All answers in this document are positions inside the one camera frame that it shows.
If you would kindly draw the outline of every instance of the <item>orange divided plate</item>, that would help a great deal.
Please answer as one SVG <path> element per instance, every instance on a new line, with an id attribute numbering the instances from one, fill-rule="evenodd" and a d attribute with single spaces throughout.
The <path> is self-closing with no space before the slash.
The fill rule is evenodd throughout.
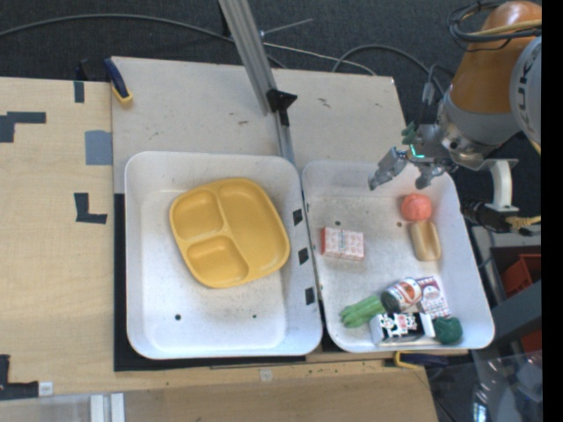
<path id="1" fill-rule="evenodd" d="M 227 178 L 177 197 L 170 224 L 192 275 L 208 287 L 232 287 L 279 270 L 289 238 L 274 204 L 248 178 Z"/>

